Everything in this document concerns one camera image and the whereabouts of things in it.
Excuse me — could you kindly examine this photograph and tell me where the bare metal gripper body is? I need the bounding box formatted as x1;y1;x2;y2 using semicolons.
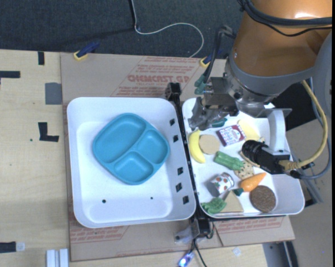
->
203;76;273;118

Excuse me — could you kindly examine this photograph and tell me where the small teal piece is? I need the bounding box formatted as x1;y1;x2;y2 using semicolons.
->
211;117;228;128

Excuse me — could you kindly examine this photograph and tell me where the tan round biscuit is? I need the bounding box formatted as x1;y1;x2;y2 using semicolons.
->
198;134;221;156

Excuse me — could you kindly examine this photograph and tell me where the red and white carton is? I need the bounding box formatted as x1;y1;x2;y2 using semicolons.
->
215;124;247;147

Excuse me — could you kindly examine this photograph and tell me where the yellow banana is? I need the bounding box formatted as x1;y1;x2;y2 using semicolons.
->
188;129;206;164

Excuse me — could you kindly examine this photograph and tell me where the thin black rod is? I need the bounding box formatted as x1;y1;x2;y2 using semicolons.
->
173;92;202;220

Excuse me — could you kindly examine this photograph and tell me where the pale yellow wedge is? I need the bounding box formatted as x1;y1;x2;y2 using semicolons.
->
237;119;262;142

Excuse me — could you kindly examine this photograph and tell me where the green asparagus bundle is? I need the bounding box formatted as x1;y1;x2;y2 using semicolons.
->
214;151;245;170

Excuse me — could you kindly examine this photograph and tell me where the white can with tomato print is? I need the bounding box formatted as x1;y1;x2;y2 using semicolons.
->
206;172;235;198

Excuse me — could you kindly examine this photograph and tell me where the orange carrot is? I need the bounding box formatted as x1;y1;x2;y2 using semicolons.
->
231;172;268;196

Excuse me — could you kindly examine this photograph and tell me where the blue divided plate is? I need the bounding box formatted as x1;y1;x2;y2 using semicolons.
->
92;112;171;186

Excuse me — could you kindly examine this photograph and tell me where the green broccoli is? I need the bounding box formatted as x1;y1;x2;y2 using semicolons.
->
200;197;227;215

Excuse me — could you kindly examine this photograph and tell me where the tan triangular sandwich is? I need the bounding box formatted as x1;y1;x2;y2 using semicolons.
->
218;190;245;214

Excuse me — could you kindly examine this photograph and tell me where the brown round biscuit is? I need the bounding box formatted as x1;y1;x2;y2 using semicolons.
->
249;185;277;214

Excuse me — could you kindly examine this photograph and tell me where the white plastic tray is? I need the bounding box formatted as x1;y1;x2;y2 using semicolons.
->
66;97;197;229
181;97;306;219

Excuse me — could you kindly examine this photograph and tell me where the brown cardboard board, red print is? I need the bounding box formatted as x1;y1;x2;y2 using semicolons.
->
60;52;295;262

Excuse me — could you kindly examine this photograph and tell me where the black block with thin wires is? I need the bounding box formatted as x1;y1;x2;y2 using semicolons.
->
165;82;183;101
189;217;213;238

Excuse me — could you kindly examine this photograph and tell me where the black cylinder on white bracket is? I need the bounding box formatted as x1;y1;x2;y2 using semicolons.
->
242;108;292;175

